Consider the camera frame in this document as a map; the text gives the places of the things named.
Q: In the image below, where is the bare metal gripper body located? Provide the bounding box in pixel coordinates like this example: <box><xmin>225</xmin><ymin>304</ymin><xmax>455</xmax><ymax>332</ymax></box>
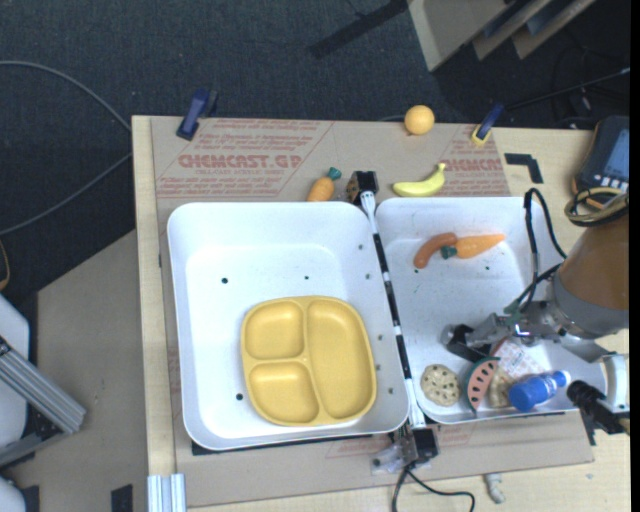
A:
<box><xmin>498</xmin><ymin>298</ymin><xmax>571</xmax><ymax>349</ymax></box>

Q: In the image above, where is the black box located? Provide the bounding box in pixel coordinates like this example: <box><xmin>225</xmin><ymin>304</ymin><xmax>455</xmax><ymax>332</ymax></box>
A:
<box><xmin>440</xmin><ymin>323</ymin><xmax>495</xmax><ymax>365</ymax></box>

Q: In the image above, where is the white plastic tray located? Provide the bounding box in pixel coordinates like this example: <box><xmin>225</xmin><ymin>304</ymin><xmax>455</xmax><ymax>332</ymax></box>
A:
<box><xmin>373</xmin><ymin>195</ymin><xmax>610</xmax><ymax>426</ymax></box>
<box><xmin>166</xmin><ymin>200</ymin><xmax>413</xmax><ymax>452</ymax></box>

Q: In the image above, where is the white packet with red print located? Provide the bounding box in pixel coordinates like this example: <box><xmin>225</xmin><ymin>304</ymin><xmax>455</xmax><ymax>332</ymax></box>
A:
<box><xmin>491</xmin><ymin>338</ymin><xmax>547</xmax><ymax>382</ymax></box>

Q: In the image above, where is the watermelon slice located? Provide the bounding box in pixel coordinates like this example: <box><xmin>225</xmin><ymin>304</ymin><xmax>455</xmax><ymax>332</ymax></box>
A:
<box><xmin>459</xmin><ymin>356</ymin><xmax>502</xmax><ymax>414</ymax></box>

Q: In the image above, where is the beige bread piece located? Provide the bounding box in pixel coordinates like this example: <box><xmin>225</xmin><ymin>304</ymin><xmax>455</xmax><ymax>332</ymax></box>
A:
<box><xmin>487</xmin><ymin>368</ymin><xmax>512</xmax><ymax>409</ymax></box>

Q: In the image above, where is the beige chocolate chip cookie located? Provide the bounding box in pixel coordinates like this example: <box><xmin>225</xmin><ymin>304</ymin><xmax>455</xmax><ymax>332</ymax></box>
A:
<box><xmin>419</xmin><ymin>363</ymin><xmax>462</xmax><ymax>408</ymax></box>

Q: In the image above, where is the clear bottle with blue cap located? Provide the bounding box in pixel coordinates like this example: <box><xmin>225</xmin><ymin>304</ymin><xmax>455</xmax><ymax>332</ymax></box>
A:
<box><xmin>507</xmin><ymin>369</ymin><xmax>573</xmax><ymax>414</ymax></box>

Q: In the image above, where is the long orange carrot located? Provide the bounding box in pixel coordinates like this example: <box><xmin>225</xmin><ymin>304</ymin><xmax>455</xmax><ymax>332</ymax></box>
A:
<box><xmin>439</xmin><ymin>232</ymin><xmax>507</xmax><ymax>261</ymax></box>

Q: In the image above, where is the orange sausage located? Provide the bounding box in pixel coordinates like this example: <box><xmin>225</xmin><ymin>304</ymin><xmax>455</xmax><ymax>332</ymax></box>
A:
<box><xmin>412</xmin><ymin>231</ymin><xmax>459</xmax><ymax>270</ymax></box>

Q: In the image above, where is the thin black and white rod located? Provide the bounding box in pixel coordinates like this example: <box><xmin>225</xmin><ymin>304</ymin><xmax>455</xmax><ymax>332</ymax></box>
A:
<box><xmin>359</xmin><ymin>191</ymin><xmax>427</xmax><ymax>430</ymax></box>

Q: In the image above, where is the yellow divided plate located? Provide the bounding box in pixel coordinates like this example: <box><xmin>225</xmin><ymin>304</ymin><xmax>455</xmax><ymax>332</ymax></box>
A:
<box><xmin>239</xmin><ymin>295</ymin><xmax>378</xmax><ymax>428</ymax></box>

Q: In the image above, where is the yellow banana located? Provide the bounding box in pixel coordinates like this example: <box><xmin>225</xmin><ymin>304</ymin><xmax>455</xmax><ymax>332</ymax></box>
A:
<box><xmin>391</xmin><ymin>162</ymin><xmax>448</xmax><ymax>199</ymax></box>

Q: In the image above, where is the small orange carrot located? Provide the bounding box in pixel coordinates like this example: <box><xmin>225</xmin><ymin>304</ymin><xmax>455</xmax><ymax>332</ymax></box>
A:
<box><xmin>306</xmin><ymin>166</ymin><xmax>344</xmax><ymax>203</ymax></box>

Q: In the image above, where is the orange ball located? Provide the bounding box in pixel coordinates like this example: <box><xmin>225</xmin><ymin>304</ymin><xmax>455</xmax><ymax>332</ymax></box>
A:
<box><xmin>403</xmin><ymin>104</ymin><xmax>436</xmax><ymax>137</ymax></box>

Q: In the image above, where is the brown cardboard board red print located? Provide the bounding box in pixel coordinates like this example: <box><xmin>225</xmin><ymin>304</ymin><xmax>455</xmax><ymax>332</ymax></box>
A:
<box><xmin>149</xmin><ymin>116</ymin><xmax>596</xmax><ymax>507</ymax></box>

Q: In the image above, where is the black block with thin wires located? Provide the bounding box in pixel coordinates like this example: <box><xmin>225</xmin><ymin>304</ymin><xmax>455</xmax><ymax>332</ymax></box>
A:
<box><xmin>351</xmin><ymin>170</ymin><xmax>380</xmax><ymax>197</ymax></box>
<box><xmin>408</xmin><ymin>426</ymin><xmax>442</xmax><ymax>465</ymax></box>

